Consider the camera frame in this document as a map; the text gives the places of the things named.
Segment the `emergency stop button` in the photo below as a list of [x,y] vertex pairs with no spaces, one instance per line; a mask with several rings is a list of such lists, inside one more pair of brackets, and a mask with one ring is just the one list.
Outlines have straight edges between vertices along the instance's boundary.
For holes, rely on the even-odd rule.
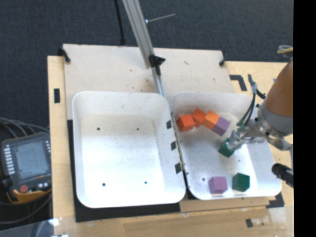
[[21,187],[20,187],[20,192],[21,193],[27,193],[28,192],[28,190],[29,190],[29,187],[27,187],[27,185],[21,185]]

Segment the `block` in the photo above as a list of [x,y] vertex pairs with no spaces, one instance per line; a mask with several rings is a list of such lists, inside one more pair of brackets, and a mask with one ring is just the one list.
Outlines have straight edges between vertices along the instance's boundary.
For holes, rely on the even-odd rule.
[[231,123],[227,119],[219,117],[212,131],[222,136],[227,131],[230,124]]
[[209,190],[211,194],[222,194],[228,187],[225,176],[214,176],[208,181]]
[[219,119],[219,115],[216,114],[215,112],[213,111],[209,111],[206,116],[205,116],[205,119],[203,121],[203,125],[212,130],[214,128],[214,126],[216,125],[218,119]]
[[199,108],[196,108],[192,114],[192,117],[196,122],[196,127],[199,127],[201,124],[203,124],[206,113],[201,111]]
[[196,124],[191,114],[184,114],[179,116],[176,123],[180,132],[189,131]]
[[240,192],[248,190],[250,187],[250,176],[237,173],[233,176],[232,189]]
[[227,138],[219,148],[218,152],[221,153],[222,155],[226,156],[227,158],[231,157],[233,153],[235,152],[234,150],[229,150],[227,148],[227,142],[229,142],[229,138]]

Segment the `robotic claw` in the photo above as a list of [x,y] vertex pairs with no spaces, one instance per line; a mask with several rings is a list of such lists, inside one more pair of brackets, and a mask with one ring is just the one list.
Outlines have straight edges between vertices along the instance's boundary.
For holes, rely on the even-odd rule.
[[[272,172],[286,184],[294,188],[293,145],[286,142],[285,136],[293,133],[293,58],[278,75],[267,96],[257,89],[257,84],[248,75],[253,99],[245,116],[238,122],[238,129],[232,131],[222,147],[233,152],[244,143],[264,142],[281,151],[289,151],[292,168],[276,163]],[[255,105],[255,96],[264,99],[258,107],[258,115],[250,119]]]

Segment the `orange block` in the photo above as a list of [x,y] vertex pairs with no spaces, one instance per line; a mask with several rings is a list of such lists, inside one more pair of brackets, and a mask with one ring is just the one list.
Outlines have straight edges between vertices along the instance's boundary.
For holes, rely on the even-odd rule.
[[191,130],[196,123],[191,114],[184,114],[177,119],[177,125],[180,132]]
[[214,128],[214,126],[216,125],[218,119],[219,119],[219,115],[216,114],[215,112],[213,111],[209,111],[207,114],[206,114],[206,117],[204,119],[204,122],[203,122],[203,125],[212,130]]
[[199,127],[201,124],[203,124],[206,113],[201,111],[199,108],[196,108],[192,114],[192,117],[196,122],[196,127]]

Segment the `empty white tray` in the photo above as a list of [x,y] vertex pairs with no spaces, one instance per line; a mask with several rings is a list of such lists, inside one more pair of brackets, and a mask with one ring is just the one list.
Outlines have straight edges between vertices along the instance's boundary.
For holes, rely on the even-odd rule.
[[83,205],[165,204],[184,197],[171,111],[161,95],[80,92],[73,99],[73,124],[77,196]]
[[[203,125],[186,132],[177,129],[189,190],[196,198],[272,197],[281,191],[281,180],[271,171],[275,161],[266,141],[245,144],[229,158],[218,152],[222,142],[236,129],[236,123],[246,113],[250,102],[249,96],[234,93],[184,93],[173,98],[172,110],[176,119],[199,108],[206,113],[212,110],[231,122],[223,136]],[[250,176],[250,188],[245,192],[232,189],[232,178],[238,172]],[[208,181],[214,176],[226,177],[228,190],[222,195],[210,193]]]

